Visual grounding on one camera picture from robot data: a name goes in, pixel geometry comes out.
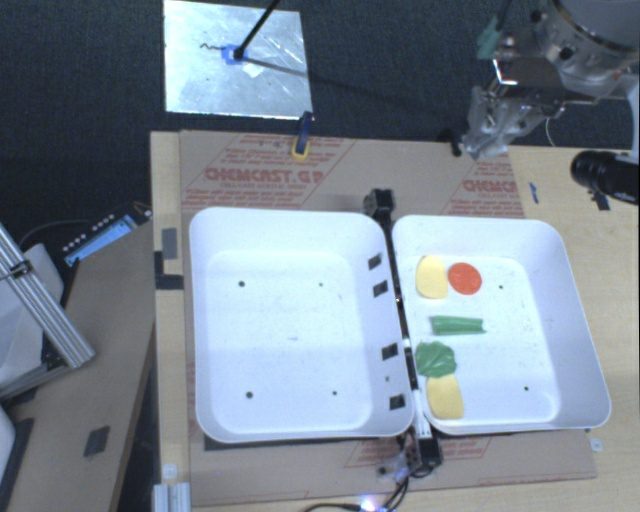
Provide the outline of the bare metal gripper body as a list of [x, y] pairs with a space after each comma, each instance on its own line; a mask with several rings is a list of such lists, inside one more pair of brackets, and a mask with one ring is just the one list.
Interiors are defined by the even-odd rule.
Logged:
[[574, 14], [564, 5], [539, 5], [528, 24], [507, 27], [511, 7], [491, 19], [491, 114], [556, 116], [568, 101], [568, 66], [576, 56]]

